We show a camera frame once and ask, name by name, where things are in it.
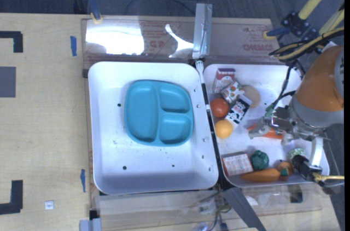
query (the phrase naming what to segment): small package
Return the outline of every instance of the small package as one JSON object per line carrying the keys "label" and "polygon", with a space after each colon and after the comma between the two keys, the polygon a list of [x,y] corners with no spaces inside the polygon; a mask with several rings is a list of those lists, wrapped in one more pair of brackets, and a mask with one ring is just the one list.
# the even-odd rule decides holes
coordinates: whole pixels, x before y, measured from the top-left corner
{"label": "small package", "polygon": [[231,107],[225,119],[227,119],[234,126],[234,128],[237,127],[242,121],[244,115],[247,113],[251,104],[252,101],[250,99],[244,95],[241,95]]}
{"label": "small package", "polygon": [[234,68],[218,68],[213,84],[213,93],[220,93],[235,79]]}
{"label": "small package", "polygon": [[244,94],[244,89],[236,80],[234,80],[221,90],[221,94],[228,103],[233,103]]}
{"label": "small package", "polygon": [[245,153],[227,154],[222,156],[226,176],[235,176],[252,172],[253,167]]}

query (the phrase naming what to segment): gray square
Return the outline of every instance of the gray square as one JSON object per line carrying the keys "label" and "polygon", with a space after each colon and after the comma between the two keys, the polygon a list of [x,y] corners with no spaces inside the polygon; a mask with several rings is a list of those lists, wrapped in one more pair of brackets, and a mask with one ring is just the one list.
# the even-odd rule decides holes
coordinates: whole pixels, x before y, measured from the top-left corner
{"label": "gray square", "polygon": [[16,67],[0,67],[0,97],[16,97]]}

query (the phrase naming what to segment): table surface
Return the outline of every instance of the table surface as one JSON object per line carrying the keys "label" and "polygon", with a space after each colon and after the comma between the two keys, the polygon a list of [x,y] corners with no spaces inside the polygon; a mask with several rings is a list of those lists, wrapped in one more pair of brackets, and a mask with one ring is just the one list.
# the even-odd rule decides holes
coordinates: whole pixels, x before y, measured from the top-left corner
{"label": "table surface", "polygon": [[[21,31],[24,52],[0,39],[0,66],[16,67],[16,98],[0,98],[0,204],[12,180],[23,180],[23,209],[0,215],[0,230],[78,230],[91,206],[81,20],[85,15],[0,14],[0,30]],[[71,39],[77,39],[77,56]],[[86,172],[86,192],[80,179]],[[321,209],[260,216],[267,230],[340,230],[330,198]],[[54,209],[46,210],[45,201]],[[230,230],[248,228],[241,219]],[[142,230],[182,230],[157,227]]]}

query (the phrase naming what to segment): green vegetable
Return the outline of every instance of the green vegetable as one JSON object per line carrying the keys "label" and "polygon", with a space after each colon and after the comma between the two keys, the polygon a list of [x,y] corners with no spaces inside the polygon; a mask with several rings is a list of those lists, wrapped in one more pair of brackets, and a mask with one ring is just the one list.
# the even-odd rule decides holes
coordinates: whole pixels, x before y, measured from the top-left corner
{"label": "green vegetable", "polygon": [[252,162],[254,170],[260,171],[269,165],[269,156],[265,152],[257,150],[250,156],[250,162]]}

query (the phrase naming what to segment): blue plate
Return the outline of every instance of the blue plate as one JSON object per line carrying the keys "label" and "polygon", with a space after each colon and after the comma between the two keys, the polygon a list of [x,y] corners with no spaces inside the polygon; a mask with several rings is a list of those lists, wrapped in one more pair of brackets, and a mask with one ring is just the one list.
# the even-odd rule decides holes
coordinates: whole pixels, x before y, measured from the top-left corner
{"label": "blue plate", "polygon": [[127,134],[143,145],[182,145],[193,131],[190,96],[172,83],[136,81],[126,93],[124,123]]}

